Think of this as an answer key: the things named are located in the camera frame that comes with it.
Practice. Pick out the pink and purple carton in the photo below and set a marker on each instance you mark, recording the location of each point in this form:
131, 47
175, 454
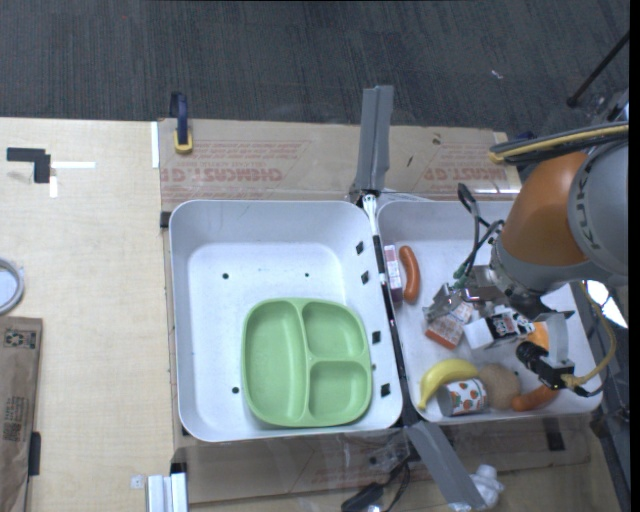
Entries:
394, 272

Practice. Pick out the white carton with black print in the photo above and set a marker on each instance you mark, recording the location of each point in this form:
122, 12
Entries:
482, 332

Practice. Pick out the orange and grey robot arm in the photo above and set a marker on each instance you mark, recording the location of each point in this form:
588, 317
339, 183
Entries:
545, 220

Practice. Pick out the brown paper bag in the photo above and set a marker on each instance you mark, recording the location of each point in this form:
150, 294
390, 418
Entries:
15, 410

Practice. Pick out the orange sausage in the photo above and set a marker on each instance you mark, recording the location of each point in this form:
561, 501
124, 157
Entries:
411, 275

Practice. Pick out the orange round object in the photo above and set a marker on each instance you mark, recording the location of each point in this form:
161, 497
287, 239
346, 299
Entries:
540, 336

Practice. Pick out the orange carrot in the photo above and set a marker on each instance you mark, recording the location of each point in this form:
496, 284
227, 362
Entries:
535, 398

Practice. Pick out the black cylinder on white bracket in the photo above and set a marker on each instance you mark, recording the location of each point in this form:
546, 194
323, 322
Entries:
542, 365

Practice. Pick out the thin black and white rod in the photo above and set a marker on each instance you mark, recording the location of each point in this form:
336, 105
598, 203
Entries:
387, 305

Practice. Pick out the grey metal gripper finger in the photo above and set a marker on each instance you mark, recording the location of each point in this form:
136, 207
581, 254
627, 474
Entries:
440, 302
462, 299

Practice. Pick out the white can with orange print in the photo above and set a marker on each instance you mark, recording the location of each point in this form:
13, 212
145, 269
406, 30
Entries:
465, 397

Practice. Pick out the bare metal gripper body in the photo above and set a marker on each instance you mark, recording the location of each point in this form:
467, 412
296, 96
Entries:
484, 284

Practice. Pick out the white crumpled paper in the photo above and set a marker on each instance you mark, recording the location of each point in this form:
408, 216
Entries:
487, 481

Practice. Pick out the brown cardboard board red print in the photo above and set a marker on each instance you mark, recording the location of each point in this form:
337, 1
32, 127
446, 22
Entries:
280, 170

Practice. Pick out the orange and white packet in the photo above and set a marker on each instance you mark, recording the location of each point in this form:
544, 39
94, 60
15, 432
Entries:
444, 331

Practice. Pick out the white plastic tray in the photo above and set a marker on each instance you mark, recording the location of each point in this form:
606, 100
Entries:
270, 260
435, 230

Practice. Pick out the green divided plate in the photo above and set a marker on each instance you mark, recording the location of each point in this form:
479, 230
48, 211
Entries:
272, 360

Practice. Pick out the yellow banana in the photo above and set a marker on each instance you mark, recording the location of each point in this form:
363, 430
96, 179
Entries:
442, 372

